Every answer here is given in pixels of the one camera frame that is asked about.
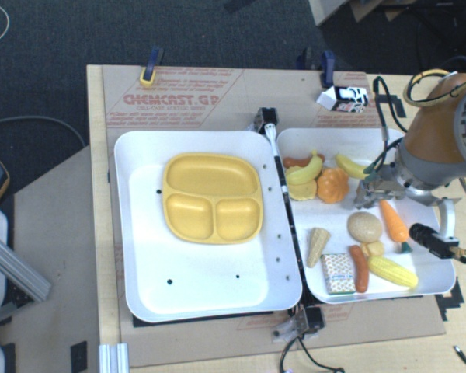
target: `banana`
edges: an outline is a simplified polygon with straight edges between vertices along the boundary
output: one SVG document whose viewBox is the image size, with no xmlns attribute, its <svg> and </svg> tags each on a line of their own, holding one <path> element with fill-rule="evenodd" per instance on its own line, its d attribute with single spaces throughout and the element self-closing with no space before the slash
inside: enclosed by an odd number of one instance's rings
<svg viewBox="0 0 466 373">
<path fill-rule="evenodd" d="M 367 174 L 364 172 L 366 166 L 355 163 L 352 159 L 348 158 L 341 153 L 337 153 L 335 156 L 336 165 L 344 170 L 350 177 L 363 180 L 367 177 Z"/>
<path fill-rule="evenodd" d="M 311 152 L 312 157 L 305 167 L 294 166 L 286 171 L 287 183 L 290 185 L 301 185 L 316 178 L 323 168 L 323 160 L 318 156 L 318 151 Z"/>
</svg>

